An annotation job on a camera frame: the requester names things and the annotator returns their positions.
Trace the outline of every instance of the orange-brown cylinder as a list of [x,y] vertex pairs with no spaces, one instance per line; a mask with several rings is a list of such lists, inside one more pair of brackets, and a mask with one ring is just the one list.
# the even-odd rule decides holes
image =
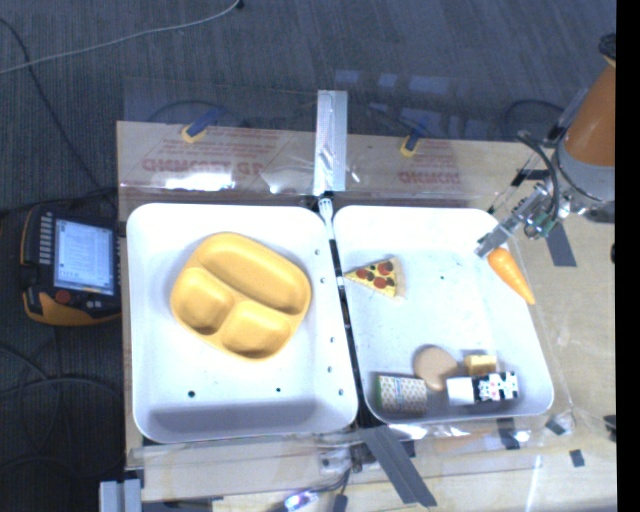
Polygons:
[[567,152],[591,165],[615,167],[616,68],[608,65],[591,86],[564,138]]

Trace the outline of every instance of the brown round object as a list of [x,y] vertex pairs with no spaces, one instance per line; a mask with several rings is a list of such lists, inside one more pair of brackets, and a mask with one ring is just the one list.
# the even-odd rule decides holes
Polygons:
[[430,346],[416,354],[413,372],[430,390],[444,391],[447,378],[458,372],[458,362],[443,348]]

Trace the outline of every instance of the orange carrot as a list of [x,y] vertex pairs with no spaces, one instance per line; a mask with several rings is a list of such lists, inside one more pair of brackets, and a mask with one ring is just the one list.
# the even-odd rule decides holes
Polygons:
[[516,260],[509,251],[504,247],[497,247],[489,253],[487,261],[495,273],[500,276],[500,279],[527,301],[527,304],[533,305],[536,303],[527,280],[522,275]]

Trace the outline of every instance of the white cable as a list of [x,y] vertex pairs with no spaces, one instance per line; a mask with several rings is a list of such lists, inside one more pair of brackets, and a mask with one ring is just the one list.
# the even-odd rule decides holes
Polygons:
[[49,55],[48,57],[42,57],[41,59],[30,60],[29,62],[25,62],[24,64],[19,64],[18,66],[13,66],[11,68],[0,70],[0,75],[4,75],[5,73],[11,73],[13,71],[18,71],[19,69],[25,69],[25,68],[28,68],[29,66],[35,66],[36,64],[41,64],[42,62],[48,62],[51,60],[61,59],[63,57],[71,57],[72,55],[79,55],[81,53],[92,52],[100,48],[106,48],[107,46],[113,46],[115,44],[124,43],[126,41],[130,41],[131,39],[137,39],[138,37],[146,36],[149,34],[157,34],[159,32],[169,32],[171,30],[180,30],[183,28],[195,27],[196,25],[202,25],[203,23],[208,23],[210,21],[213,21],[217,18],[221,18],[222,16],[230,13],[233,9],[236,8],[236,6],[239,3],[240,3],[240,0],[234,0],[233,4],[230,7],[227,7],[224,11],[221,11],[218,14],[214,14],[213,16],[209,16],[208,18],[203,18],[201,20],[185,23],[184,25],[174,25],[172,27],[163,27],[163,28],[154,28],[150,30],[145,30],[144,32],[139,32],[137,34],[125,36],[120,39],[116,39],[114,41],[109,41],[107,43],[100,43],[95,46],[82,48],[80,50],[71,50],[68,52],[58,53],[56,55]]

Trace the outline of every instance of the white tray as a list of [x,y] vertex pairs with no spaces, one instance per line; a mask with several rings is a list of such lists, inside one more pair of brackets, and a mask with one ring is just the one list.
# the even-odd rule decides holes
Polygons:
[[[345,293],[369,409],[387,423],[538,415],[553,402],[553,384],[529,306],[473,251],[496,220],[474,209],[347,206],[334,218],[343,272],[397,256],[407,280],[406,299],[345,280]],[[387,413],[376,403],[378,374],[413,376],[413,356],[438,345],[460,366],[469,353],[491,353],[498,369],[514,371],[516,400],[450,406],[446,391],[429,392],[421,416]]]
[[[187,332],[173,317],[174,281],[217,232],[251,237],[308,276],[312,299],[291,341],[272,359],[243,362]],[[334,432],[358,401],[335,270],[321,219],[304,208],[148,204],[127,222],[133,416],[160,443]]]

